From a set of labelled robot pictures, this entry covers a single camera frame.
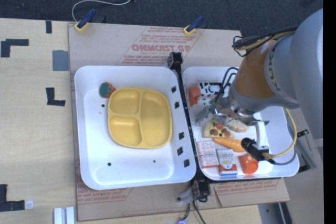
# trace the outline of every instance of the orange carrot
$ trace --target orange carrot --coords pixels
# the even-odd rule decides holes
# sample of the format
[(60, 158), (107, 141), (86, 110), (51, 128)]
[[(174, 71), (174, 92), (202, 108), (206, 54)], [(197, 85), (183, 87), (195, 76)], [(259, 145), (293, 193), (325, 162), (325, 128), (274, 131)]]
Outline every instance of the orange carrot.
[(214, 138), (214, 142), (224, 147), (232, 148), (235, 152), (244, 152), (245, 150), (238, 139)]

